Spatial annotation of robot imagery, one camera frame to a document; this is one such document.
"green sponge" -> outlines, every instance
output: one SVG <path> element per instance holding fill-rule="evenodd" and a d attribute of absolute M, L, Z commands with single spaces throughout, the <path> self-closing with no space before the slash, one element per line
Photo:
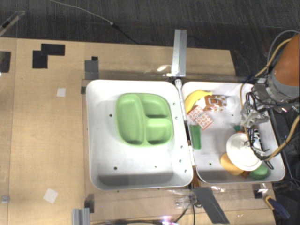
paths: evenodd
<path fill-rule="evenodd" d="M 268 168 L 260 165 L 257 169 L 254 171 L 251 171 L 249 173 L 249 176 L 253 179 L 264 179 L 267 176 Z"/>
<path fill-rule="evenodd" d="M 192 134 L 192 143 L 194 149 L 201 149 L 201 135 L 200 135 L 200 126 L 199 125 L 191 125 L 190 130 Z"/>

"white tray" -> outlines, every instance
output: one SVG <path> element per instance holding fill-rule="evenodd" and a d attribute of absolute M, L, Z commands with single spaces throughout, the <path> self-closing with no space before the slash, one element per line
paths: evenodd
<path fill-rule="evenodd" d="M 184 99 L 195 90 L 211 91 L 216 95 L 240 97 L 240 86 L 238 83 L 223 82 L 187 82 L 182 87 Z M 251 91 L 251 84 L 245 84 L 243 88 L 243 98 Z M 249 176 L 245 179 L 242 176 L 233 176 L 221 166 L 221 155 L 226 152 L 226 142 L 235 133 L 234 126 L 240 124 L 241 120 L 240 103 L 234 111 L 223 110 L 219 112 L 207 112 L 212 118 L 213 123 L 201 131 L 202 148 L 194 150 L 195 164 L 198 176 L 205 182 L 211 184 L 220 183 L 262 183 L 267 181 L 279 181 L 284 178 L 285 167 L 281 155 L 272 158 L 271 163 L 274 170 L 268 169 L 265 179 L 254 180 Z M 274 151 L 277 141 L 271 122 L 263 123 L 258 126 L 258 131 L 264 150 Z"/>
<path fill-rule="evenodd" d="M 114 115 L 117 99 L 125 93 L 157 94 L 166 99 L 174 125 L 170 142 L 138 147 L 121 141 Z M 169 82 L 94 80 L 86 88 L 86 100 L 90 178 L 95 187 L 183 187 L 191 182 L 193 169 L 175 86 Z"/>

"yellow cable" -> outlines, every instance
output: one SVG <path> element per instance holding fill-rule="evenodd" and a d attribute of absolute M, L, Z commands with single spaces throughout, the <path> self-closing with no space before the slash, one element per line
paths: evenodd
<path fill-rule="evenodd" d="M 296 117 L 295 121 L 293 122 L 291 131 L 288 137 L 286 138 L 286 140 L 274 152 L 272 152 L 272 154 L 265 161 L 270 161 L 271 158 L 273 158 L 276 154 L 278 154 L 287 145 L 287 143 L 290 141 L 292 135 L 295 132 L 298 122 L 299 122 L 299 115 Z"/>
<path fill-rule="evenodd" d="M 278 52 L 278 50 L 279 50 L 284 44 L 288 43 L 289 41 L 291 41 L 291 38 L 290 38 L 290 39 L 287 39 L 287 40 L 283 41 L 281 44 L 279 44 L 279 46 L 278 46 L 278 47 L 276 48 L 276 50 L 274 51 L 272 57 L 270 58 L 268 64 L 267 64 L 260 72 L 258 72 L 258 73 L 255 75 L 255 77 L 258 77 L 260 74 L 262 74 L 262 73 L 263 73 L 263 72 L 271 65 L 271 63 L 272 63 L 273 59 L 275 58 L 276 53 Z"/>

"wooden table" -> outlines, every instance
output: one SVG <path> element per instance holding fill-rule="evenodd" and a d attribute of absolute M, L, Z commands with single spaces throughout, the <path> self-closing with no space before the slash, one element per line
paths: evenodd
<path fill-rule="evenodd" d="M 42 43 L 64 44 L 65 56 L 48 56 L 48 69 L 33 69 L 32 51 L 41 50 Z M 0 195 L 10 196 L 8 204 L 0 204 L 0 224 L 70 225 L 72 209 L 83 208 L 90 189 L 84 162 L 84 61 L 97 56 L 100 73 L 115 78 L 132 74 L 151 79 L 158 67 L 172 63 L 173 48 L 0 38 L 0 51 L 12 53 L 10 71 L 0 77 Z M 235 76 L 226 50 L 187 49 L 187 73 Z M 58 88 L 66 89 L 65 97 L 57 96 Z M 265 186 L 274 197 L 271 185 Z M 48 188 L 58 193 L 54 203 L 43 199 Z M 182 212 L 169 190 L 91 189 L 97 202 L 93 224 Z M 272 211 L 254 198 L 251 185 L 215 190 L 232 224 L 275 224 Z M 211 224 L 204 209 L 196 213 L 197 224 Z M 180 224 L 190 225 L 192 217 L 189 210 Z"/>

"blue tool handle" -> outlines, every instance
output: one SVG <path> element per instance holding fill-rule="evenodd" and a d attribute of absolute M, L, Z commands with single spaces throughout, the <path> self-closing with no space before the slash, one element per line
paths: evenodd
<path fill-rule="evenodd" d="M 291 216 L 288 213 L 288 211 L 279 202 L 275 201 L 272 198 L 269 198 L 268 202 L 272 205 L 274 210 L 276 210 L 284 220 L 287 220 Z"/>

